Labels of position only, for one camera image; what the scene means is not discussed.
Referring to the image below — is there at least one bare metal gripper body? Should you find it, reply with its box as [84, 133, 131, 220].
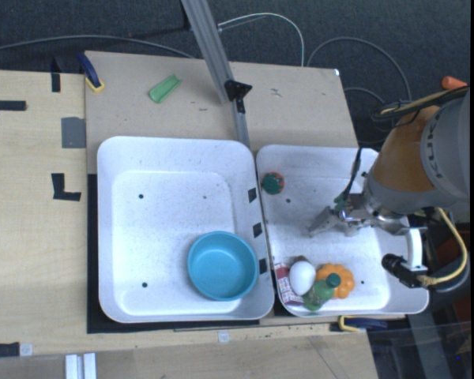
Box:
[337, 193, 411, 237]

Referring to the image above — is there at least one white plastic tray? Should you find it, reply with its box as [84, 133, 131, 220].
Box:
[96, 135, 276, 324]
[255, 144, 431, 318]

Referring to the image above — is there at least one orange pumpkin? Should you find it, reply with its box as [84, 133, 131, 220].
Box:
[314, 262, 356, 300]

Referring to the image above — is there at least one white egg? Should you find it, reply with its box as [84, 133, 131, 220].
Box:
[288, 260, 317, 297]

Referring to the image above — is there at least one green and orange ball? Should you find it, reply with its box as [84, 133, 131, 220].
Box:
[260, 171, 285, 196]

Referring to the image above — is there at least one green bottle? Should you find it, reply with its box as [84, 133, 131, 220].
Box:
[302, 272, 343, 312]

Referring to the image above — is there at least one red and white carton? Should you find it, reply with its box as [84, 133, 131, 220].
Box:
[274, 262, 304, 306]

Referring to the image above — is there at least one blue bowl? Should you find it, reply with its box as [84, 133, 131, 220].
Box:
[186, 230, 260, 302]

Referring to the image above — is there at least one pale wood board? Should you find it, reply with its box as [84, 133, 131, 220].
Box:
[85, 51, 404, 328]

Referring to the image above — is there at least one green curved toy piece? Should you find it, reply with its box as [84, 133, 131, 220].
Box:
[148, 73, 182, 104]

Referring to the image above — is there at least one black cylinder on white bracket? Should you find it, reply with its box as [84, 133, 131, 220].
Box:
[381, 227, 430, 290]

